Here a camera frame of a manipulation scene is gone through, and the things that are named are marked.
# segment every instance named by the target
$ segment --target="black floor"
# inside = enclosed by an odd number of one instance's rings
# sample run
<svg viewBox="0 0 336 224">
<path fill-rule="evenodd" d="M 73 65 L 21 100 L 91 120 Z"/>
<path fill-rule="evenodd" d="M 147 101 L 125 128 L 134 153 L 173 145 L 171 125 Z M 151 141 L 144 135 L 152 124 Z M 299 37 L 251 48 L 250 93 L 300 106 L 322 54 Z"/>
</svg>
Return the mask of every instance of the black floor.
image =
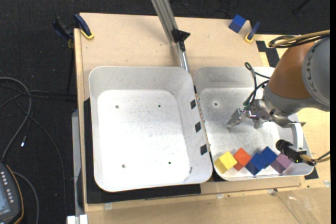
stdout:
<svg viewBox="0 0 336 224">
<path fill-rule="evenodd" d="M 259 21 L 259 34 L 297 35 L 330 29 L 330 0 L 310 0 L 298 14 L 294 14 L 293 9 L 304 1 L 174 0 L 172 10 L 175 16 L 184 17 L 233 18 L 239 14 L 252 25 Z M 78 12 L 155 14 L 150 0 L 0 0 L 0 70 L 4 73 L 0 77 L 15 78 L 29 90 L 65 94 L 71 50 L 66 40 L 55 34 L 53 22 L 61 16 L 65 22 L 72 23 L 73 15 Z M 25 114 L 14 101 L 2 105 L 18 94 L 20 87 L 4 81 L 0 81 L 0 86 L 2 155 Z M 75 89 L 73 76 L 70 94 L 76 94 Z M 40 204 L 39 223 L 65 223 L 66 215 L 75 213 L 71 115 L 77 104 L 50 93 L 35 92 L 34 96 L 34 119 L 46 132 L 32 121 L 26 146 L 21 148 L 28 120 L 10 147 L 5 163 L 35 186 Z M 19 97 L 17 102 L 27 110 L 27 97 Z M 34 223 L 33 191 L 21 178 L 18 182 L 25 204 L 22 223 Z"/>
</svg>

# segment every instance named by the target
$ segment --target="device screen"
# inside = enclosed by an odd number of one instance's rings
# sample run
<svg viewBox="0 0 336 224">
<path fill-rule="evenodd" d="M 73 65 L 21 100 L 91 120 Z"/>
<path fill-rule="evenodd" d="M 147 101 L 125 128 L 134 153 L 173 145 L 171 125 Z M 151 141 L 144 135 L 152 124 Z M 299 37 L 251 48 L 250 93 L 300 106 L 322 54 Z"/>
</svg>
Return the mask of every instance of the device screen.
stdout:
<svg viewBox="0 0 336 224">
<path fill-rule="evenodd" d="M 4 188 L 3 186 L 0 184 L 0 216 L 9 212 L 10 211 L 10 207 L 8 206 L 8 202 L 5 199 L 5 193 L 4 193 Z"/>
</svg>

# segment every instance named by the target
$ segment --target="robotic hand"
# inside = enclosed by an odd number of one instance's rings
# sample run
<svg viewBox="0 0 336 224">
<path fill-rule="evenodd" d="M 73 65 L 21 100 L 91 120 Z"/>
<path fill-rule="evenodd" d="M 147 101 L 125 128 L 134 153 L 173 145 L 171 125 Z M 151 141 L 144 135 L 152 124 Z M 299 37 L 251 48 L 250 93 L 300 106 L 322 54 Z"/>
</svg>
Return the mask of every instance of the robotic hand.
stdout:
<svg viewBox="0 0 336 224">
<path fill-rule="evenodd" d="M 290 127 L 294 136 L 293 144 L 278 141 L 277 149 L 286 152 L 294 162 L 313 165 L 311 159 L 306 158 L 302 146 L 302 124 L 288 117 L 303 108 L 330 111 L 330 37 L 325 34 L 319 37 L 316 43 L 311 42 L 312 39 L 295 38 L 294 42 L 283 46 L 288 49 L 266 86 L 263 85 L 262 99 L 255 99 L 243 110 L 237 109 L 227 121 L 228 128 L 246 118 L 253 120 L 254 128 L 260 128 L 264 122 L 270 121 L 284 128 Z"/>
</svg>

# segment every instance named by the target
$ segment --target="black bracket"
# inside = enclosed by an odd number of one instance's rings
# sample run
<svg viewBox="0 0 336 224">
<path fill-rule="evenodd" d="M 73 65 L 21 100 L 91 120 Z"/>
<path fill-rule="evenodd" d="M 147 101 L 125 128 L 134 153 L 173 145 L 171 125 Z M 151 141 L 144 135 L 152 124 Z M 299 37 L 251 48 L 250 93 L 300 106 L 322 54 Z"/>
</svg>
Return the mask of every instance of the black bracket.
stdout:
<svg viewBox="0 0 336 224">
<path fill-rule="evenodd" d="M 174 41 L 180 44 L 181 51 L 185 51 L 184 41 L 187 39 L 188 36 L 190 36 L 190 33 L 174 29 L 172 31 L 172 34 Z"/>
</svg>

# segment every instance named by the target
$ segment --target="blue cube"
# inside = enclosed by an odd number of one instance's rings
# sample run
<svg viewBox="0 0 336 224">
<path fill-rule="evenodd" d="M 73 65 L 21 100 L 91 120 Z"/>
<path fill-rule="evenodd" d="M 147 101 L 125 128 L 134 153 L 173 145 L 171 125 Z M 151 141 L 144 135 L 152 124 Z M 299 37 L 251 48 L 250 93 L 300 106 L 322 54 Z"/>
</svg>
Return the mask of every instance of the blue cube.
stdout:
<svg viewBox="0 0 336 224">
<path fill-rule="evenodd" d="M 259 153 L 256 153 L 245 165 L 245 168 L 255 176 L 265 167 L 266 163 L 267 161 Z"/>
<path fill-rule="evenodd" d="M 239 33 L 245 22 L 246 19 L 242 18 L 237 14 L 230 23 L 229 28 L 234 32 Z"/>
<path fill-rule="evenodd" d="M 268 165 L 274 162 L 275 159 L 278 157 L 278 155 L 273 150 L 271 150 L 268 146 L 265 147 L 264 150 L 260 154 L 267 161 L 264 168 L 266 168 Z"/>
</svg>

